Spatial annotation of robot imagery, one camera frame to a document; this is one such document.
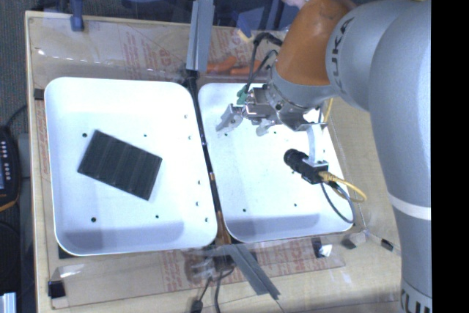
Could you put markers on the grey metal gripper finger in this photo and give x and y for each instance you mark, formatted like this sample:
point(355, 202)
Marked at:
point(228, 118)
point(264, 127)

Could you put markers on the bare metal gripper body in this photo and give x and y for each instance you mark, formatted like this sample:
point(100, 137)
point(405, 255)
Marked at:
point(265, 104)

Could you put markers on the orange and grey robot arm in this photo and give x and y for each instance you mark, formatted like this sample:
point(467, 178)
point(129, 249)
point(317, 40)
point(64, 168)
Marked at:
point(384, 55)

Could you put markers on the orange carrot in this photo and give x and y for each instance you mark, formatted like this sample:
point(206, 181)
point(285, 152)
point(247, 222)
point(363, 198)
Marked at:
point(244, 70)
point(221, 64)

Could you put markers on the white plastic tray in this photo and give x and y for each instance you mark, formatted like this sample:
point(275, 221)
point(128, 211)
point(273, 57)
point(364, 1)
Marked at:
point(121, 106)
point(264, 187)

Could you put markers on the black ribbed rectangular pad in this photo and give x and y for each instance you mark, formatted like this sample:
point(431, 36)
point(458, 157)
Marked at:
point(119, 165)

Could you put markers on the brown cardboard board red print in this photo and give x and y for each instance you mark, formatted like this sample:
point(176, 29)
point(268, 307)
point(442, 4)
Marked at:
point(110, 44)

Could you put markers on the black cylinder on white bracket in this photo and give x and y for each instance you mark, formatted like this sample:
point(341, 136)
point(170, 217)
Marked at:
point(298, 162)

